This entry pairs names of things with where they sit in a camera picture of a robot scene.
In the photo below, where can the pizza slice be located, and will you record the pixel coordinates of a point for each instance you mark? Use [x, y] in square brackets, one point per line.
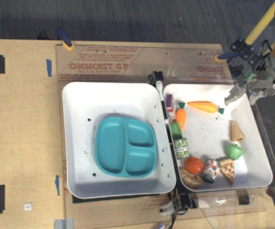
[228, 169]

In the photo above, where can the brown cardboard board, red print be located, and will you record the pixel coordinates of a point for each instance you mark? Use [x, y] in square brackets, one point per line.
[99, 65]

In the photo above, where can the teal divided plate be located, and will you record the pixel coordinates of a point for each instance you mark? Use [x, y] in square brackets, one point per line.
[113, 147]

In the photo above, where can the short orange carrot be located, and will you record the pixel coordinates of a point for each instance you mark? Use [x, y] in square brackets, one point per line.
[181, 118]

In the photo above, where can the green patterned can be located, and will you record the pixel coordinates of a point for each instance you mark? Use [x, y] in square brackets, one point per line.
[181, 148]

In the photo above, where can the white plastic tray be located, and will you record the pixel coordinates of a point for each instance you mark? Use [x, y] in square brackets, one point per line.
[85, 108]
[206, 132]

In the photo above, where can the purple and white carton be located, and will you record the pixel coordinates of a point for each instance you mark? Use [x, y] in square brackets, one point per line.
[169, 102]

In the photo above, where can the orange tomato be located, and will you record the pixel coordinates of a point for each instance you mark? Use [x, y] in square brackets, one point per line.
[194, 165]

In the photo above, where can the tan bread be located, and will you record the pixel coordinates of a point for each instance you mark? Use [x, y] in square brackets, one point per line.
[190, 180]

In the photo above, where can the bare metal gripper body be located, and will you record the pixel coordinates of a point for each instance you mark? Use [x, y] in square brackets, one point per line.
[262, 82]

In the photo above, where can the long orange carrot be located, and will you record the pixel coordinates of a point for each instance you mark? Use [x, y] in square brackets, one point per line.
[204, 107]

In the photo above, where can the green apple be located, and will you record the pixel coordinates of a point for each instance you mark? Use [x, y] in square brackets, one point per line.
[234, 151]

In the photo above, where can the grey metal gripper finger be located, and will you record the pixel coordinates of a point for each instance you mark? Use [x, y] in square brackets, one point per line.
[235, 94]
[256, 97]

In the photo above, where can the green carton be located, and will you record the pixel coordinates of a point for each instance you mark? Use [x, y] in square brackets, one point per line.
[176, 130]

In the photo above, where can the white and orange can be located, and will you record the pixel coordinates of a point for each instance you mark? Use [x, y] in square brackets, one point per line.
[211, 169]

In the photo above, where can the small white square block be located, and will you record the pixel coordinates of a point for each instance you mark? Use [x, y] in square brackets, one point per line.
[28, 206]

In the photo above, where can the tan ice cream cone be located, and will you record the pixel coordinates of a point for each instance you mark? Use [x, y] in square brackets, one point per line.
[236, 131]

